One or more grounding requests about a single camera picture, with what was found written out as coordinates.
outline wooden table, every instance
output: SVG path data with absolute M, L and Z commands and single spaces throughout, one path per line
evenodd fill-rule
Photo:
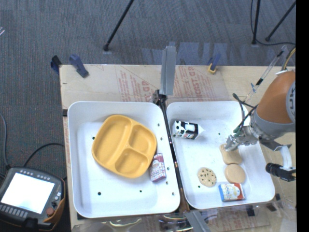
M 65 116 L 69 106 L 77 101 L 120 101 L 120 102 L 149 102 L 155 90 L 160 89 L 160 65 L 85 65 L 89 76 L 82 78 L 72 65 L 61 65 L 59 68 L 61 98 L 64 111 L 63 125 L 66 144 L 66 163 L 68 176 L 68 194 L 70 204 L 70 221 L 73 231 L 83 231 L 85 224 L 98 223 L 89 219 L 77 219 L 72 200 L 72 179 L 70 166 L 70 145 L 68 118 Z M 251 90 L 251 83 L 255 84 L 262 76 L 267 66 L 217 66 L 217 71 L 208 72 L 208 66 L 176 66 L 174 93 L 168 96 L 170 101 L 209 101 L 209 100 L 234 100 L 232 94 L 236 93 L 240 99 L 244 99 Z M 276 77 L 281 66 L 274 67 L 259 86 L 257 92 L 248 102 L 256 105 L 262 98 L 269 84 Z M 292 144 L 290 148 L 293 166 L 295 159 L 295 133 L 287 133 L 276 140 L 280 144 Z M 273 152 L 261 146 L 266 162 L 282 164 L 279 152 Z M 284 216 L 271 211 L 267 217 L 259 218 L 253 224 L 241 218 L 233 218 L 222 221 L 221 224 L 210 226 L 211 231 L 231 231 L 243 229 L 243 231 L 292 231 L 296 230 L 296 181 L 286 182 L 272 176 L 276 193 L 287 206 L 282 210 Z M 147 227 L 148 231 L 158 230 L 155 220 L 147 220 L 139 223 L 139 226 Z

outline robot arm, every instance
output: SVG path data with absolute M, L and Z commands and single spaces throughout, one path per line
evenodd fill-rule
M 259 141 L 273 151 L 280 151 L 283 158 L 283 166 L 269 163 L 266 171 L 286 181 L 295 180 L 296 170 L 291 166 L 288 150 L 291 145 L 280 145 L 275 141 L 287 132 L 295 132 L 295 71 L 284 71 L 275 78 L 260 103 L 250 113 L 250 118 L 248 126 L 229 135 L 226 151 Z

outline yellow clip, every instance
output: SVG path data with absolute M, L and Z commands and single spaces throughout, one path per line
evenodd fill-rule
M 209 71 L 211 74 L 214 74 L 214 73 L 216 72 L 217 69 L 214 69 L 214 71 L 213 71 L 213 70 L 211 70 L 211 66 L 212 66 L 212 63 L 209 65 L 208 71 Z

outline orange divided dish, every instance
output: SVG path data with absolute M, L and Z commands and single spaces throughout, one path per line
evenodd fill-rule
M 104 168 L 128 178 L 148 169 L 157 141 L 152 131 L 124 115 L 109 116 L 99 129 L 92 156 Z

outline blue clamp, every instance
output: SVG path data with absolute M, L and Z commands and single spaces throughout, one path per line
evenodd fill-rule
M 52 61 L 50 62 L 50 67 L 57 73 L 59 74 L 59 65 L 62 63 L 60 62 L 59 58 L 57 55 L 54 55 L 52 58 Z
M 217 63 L 219 61 L 221 57 L 221 54 L 218 53 L 215 57 L 214 57 L 214 60 L 212 61 L 213 58 L 210 58 L 209 61 L 208 61 L 208 64 L 209 67 L 208 67 L 208 71 L 211 73 L 211 74 L 214 74 L 216 72 L 216 66 L 217 66 Z
M 76 54 L 71 54 L 69 61 L 72 65 L 74 65 L 77 68 L 77 72 L 82 77 L 86 77 L 89 75 L 89 72 L 85 69 L 85 66 L 83 65 L 83 62 L 81 61 L 80 57 Z

